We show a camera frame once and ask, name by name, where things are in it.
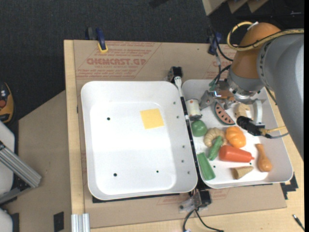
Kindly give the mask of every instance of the blue clamp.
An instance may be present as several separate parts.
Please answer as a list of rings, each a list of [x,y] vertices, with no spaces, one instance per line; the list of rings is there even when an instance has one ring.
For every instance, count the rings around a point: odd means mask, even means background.
[[[86,40],[97,40],[98,48],[101,53],[106,53],[108,51],[102,29],[96,28],[96,33],[94,33],[92,27],[87,27],[85,31],[85,38]]]
[[[98,38],[98,48],[101,53],[106,53],[108,51],[108,47],[105,43],[105,38],[102,29],[96,28],[97,38]]]

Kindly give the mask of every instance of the green pepper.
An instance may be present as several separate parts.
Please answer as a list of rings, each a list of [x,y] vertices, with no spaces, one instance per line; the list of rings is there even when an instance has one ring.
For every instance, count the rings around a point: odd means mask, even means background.
[[[192,134],[195,137],[204,136],[207,133],[207,126],[202,120],[193,121],[191,124]]]
[[[209,153],[208,153],[208,159],[209,160],[214,160],[219,152],[219,149],[221,145],[223,144],[223,140],[221,136],[217,136],[216,141],[214,144],[211,146]]]

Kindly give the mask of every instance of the toy vegetable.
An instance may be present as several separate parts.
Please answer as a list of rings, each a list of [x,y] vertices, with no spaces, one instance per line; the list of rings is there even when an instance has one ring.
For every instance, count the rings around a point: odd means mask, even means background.
[[[223,161],[250,162],[254,157],[248,151],[224,145],[219,150],[219,159]]]
[[[246,136],[238,126],[228,127],[225,131],[225,137],[236,148],[241,148],[246,145]]]
[[[223,130],[220,130],[216,127],[211,128],[207,131],[207,133],[204,136],[204,144],[210,148],[212,146],[212,141],[216,139],[218,136],[222,137],[222,140],[223,140],[222,144],[225,145],[227,143],[227,140],[225,138],[225,133]]]
[[[207,126],[200,119],[192,122],[191,129],[192,129],[192,134],[195,137],[204,136],[207,132]]]
[[[214,160],[217,157],[222,143],[223,143],[222,137],[217,136],[216,141],[214,142],[214,144],[211,146],[209,150],[209,153],[208,153],[209,160]]]
[[[214,179],[216,175],[214,174],[213,169],[211,165],[209,164],[204,152],[197,154],[197,160],[198,160],[200,169],[202,171],[202,175],[205,178],[205,180]]]
[[[259,151],[259,160],[257,162],[257,165],[261,172],[269,172],[272,169],[272,164],[270,160],[267,158],[264,147],[262,144],[256,144],[255,145],[257,150]]]

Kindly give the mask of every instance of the toy cucumber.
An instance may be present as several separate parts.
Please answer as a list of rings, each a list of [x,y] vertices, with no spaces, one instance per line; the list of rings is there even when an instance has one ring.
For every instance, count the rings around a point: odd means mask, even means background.
[[[216,177],[211,165],[209,164],[205,153],[199,153],[197,155],[197,160],[199,163],[200,170],[205,180],[212,180]]]
[[[214,160],[217,157],[222,143],[223,143],[222,137],[217,136],[216,141],[214,142],[214,144],[211,146],[211,148],[209,150],[209,153],[208,153],[208,159],[209,160]]]

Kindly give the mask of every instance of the white plate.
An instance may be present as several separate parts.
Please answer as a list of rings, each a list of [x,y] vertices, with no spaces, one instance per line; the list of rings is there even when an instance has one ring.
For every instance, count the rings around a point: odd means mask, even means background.
[[[91,81],[81,90],[88,187],[101,200],[189,192],[197,173],[177,88]]]
[[[184,82],[183,95],[185,99],[200,100],[205,90],[209,90],[210,82],[211,80],[188,80]],[[259,99],[264,101],[262,103],[262,121],[265,123],[266,129],[277,128],[278,125],[265,89],[262,89],[261,92],[258,95],[253,96],[252,99]],[[236,122],[237,118],[235,117],[235,106],[236,104],[232,105],[232,107],[227,109],[226,112]],[[211,106],[204,108],[201,111],[201,114],[201,120],[206,124],[208,129],[217,127],[225,131],[225,129],[228,127],[228,125],[224,125],[223,123],[221,123],[215,116],[214,103]],[[241,130],[244,132],[247,142],[245,147],[242,147],[241,149],[249,151],[255,159],[252,160],[250,164],[221,161],[217,157],[215,160],[209,161],[211,166],[213,167],[213,171],[216,177],[209,181],[205,180],[202,177],[204,183],[211,188],[219,189],[227,187],[260,185],[289,181],[293,176],[293,168],[287,150],[283,143],[283,139],[268,139],[263,136],[253,136],[247,131],[243,129]],[[275,131],[271,134],[276,136],[280,133],[279,131]],[[200,152],[205,152],[207,155],[209,149],[205,146],[203,142],[203,137],[194,137],[193,140],[197,154]],[[255,147],[255,144],[264,145],[265,153],[273,165],[273,168],[270,172],[261,172],[258,170],[258,151]],[[231,174],[231,168],[245,165],[253,166],[254,169],[239,180],[233,179]]]

